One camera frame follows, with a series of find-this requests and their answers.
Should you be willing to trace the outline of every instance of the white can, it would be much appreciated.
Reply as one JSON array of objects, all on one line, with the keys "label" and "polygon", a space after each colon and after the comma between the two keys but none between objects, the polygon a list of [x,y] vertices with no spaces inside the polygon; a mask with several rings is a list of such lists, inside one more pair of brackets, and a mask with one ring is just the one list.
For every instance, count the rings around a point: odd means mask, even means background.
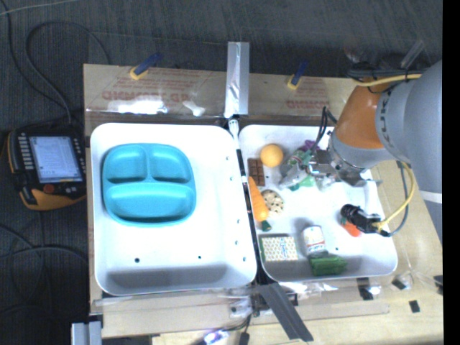
[{"label": "white can", "polygon": [[324,241],[323,229],[319,225],[313,225],[303,230],[303,240],[307,250],[307,256],[323,256],[327,254],[326,242]]}]

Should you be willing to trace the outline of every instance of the yellow cable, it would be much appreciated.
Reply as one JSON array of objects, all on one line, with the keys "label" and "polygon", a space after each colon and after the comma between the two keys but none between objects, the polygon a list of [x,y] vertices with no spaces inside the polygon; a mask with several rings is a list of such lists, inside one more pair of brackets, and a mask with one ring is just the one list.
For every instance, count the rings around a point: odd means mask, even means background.
[{"label": "yellow cable", "polygon": [[385,220],[382,220],[380,222],[375,223],[374,225],[380,230],[383,229],[385,225],[387,225],[391,220],[394,219],[401,211],[409,204],[410,200],[412,199],[414,192],[415,192],[415,179],[414,179],[414,174],[412,170],[409,168],[409,166],[405,162],[401,162],[402,166],[405,168],[405,170],[408,172],[409,178],[410,178],[410,192],[404,203],[395,211],[393,212],[389,217],[387,217]]},{"label": "yellow cable", "polygon": [[408,74],[408,75],[396,75],[395,77],[377,79],[372,82],[360,82],[359,80],[356,80],[356,79],[354,79],[353,81],[356,83],[357,86],[372,87],[372,86],[376,86],[378,84],[383,84],[383,83],[405,81],[406,79],[418,79],[421,76],[422,76],[421,74]]}]

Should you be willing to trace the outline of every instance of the blue clamp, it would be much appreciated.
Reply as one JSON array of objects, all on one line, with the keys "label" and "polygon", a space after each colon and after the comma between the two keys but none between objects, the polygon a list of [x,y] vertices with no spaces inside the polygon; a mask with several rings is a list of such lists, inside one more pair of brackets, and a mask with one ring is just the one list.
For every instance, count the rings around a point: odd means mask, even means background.
[{"label": "blue clamp", "polygon": [[303,60],[303,61],[300,63],[299,68],[297,69],[297,71],[295,72],[295,74],[292,74],[292,75],[289,77],[289,81],[287,82],[287,86],[288,86],[290,89],[297,89],[297,87],[299,86],[299,83],[300,83],[300,78],[301,78],[302,75],[304,74],[305,69],[307,68],[307,65],[308,65],[308,61],[307,61],[307,60]]},{"label": "blue clamp", "polygon": [[131,78],[138,81],[140,78],[144,77],[147,74],[150,67],[155,66],[159,61],[161,61],[161,59],[163,59],[163,55],[159,52],[150,55],[137,67],[131,69],[131,71],[129,72]]}]

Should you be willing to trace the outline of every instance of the metal bracket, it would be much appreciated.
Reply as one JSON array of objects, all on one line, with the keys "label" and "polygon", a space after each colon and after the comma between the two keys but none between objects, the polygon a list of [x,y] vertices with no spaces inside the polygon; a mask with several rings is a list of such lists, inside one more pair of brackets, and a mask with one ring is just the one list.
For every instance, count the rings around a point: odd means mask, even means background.
[{"label": "metal bracket", "polygon": [[224,116],[247,115],[249,103],[249,43],[229,42]]},{"label": "metal bracket", "polygon": [[72,345],[102,345],[102,322],[72,323]]},{"label": "metal bracket", "polygon": [[302,318],[295,310],[294,305],[289,301],[280,284],[275,282],[268,285],[260,285],[257,291],[270,306],[290,340],[301,339],[303,341],[313,341],[313,336],[306,328]]},{"label": "metal bracket", "polygon": [[249,296],[230,305],[230,318],[247,318],[252,313],[252,303]]}]

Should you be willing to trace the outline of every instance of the small box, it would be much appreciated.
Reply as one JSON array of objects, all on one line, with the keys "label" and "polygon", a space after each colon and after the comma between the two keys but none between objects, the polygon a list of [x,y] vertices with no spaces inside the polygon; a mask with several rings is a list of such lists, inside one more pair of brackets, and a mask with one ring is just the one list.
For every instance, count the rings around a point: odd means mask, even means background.
[{"label": "small box", "polygon": [[261,236],[260,245],[264,262],[297,261],[299,259],[292,236]]}]

